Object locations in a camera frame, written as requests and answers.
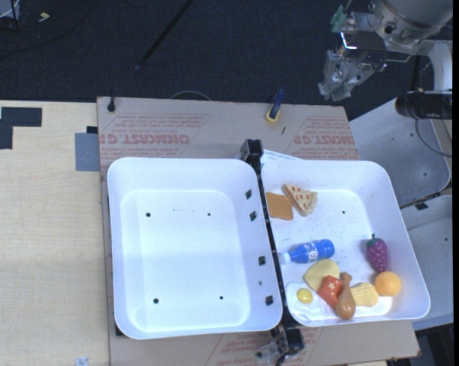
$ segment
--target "cardboard sheet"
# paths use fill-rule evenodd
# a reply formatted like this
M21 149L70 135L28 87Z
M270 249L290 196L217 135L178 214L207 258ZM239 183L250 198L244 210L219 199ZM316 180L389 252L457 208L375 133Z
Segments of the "cardboard sheet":
M196 335L138 341L117 335L114 321L111 232L106 173L126 156L231 159L247 139L301 159L359 159L344 108L283 104L279 120L265 120L269 104L115 98L98 99L98 132L111 364L257 365L255 350L269 332ZM417 356L411 322L301 328L305 349L290 366L348 364Z

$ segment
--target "toy bread slice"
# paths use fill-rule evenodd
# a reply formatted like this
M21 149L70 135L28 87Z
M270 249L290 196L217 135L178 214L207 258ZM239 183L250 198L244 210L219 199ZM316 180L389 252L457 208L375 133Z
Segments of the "toy bread slice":
M318 201L317 192L303 190L296 185L290 184L283 185L282 189L301 216L305 217L313 212Z
M268 213L271 217L282 218L283 220L292 220L292 202L285 195L266 192Z

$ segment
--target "blue bottle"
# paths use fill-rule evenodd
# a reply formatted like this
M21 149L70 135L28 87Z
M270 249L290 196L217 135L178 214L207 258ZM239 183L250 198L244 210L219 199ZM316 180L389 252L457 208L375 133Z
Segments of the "blue bottle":
M297 244L287 252L279 253L279 261L282 265L290 262L301 264L312 263L319 259L331 258L335 253L335 246L331 240L313 240Z

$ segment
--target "toy pizza slice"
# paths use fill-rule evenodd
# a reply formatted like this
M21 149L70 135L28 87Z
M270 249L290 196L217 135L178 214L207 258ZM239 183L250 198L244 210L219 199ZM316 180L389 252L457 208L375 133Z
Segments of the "toy pizza slice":
M282 189L301 216L305 217L313 212L318 201L318 193L316 191L303 190L296 185L290 184L283 185Z

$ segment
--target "black fabric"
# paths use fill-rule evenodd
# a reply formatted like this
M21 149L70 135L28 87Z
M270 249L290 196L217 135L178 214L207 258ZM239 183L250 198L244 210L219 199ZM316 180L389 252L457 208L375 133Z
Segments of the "black fabric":
M351 98L319 93L326 51L341 44L329 21L345 0L194 0L136 70L186 1L21 0L16 21L0 19L0 99L268 102L283 88L284 103L341 105L352 120L411 86L414 64L391 63Z

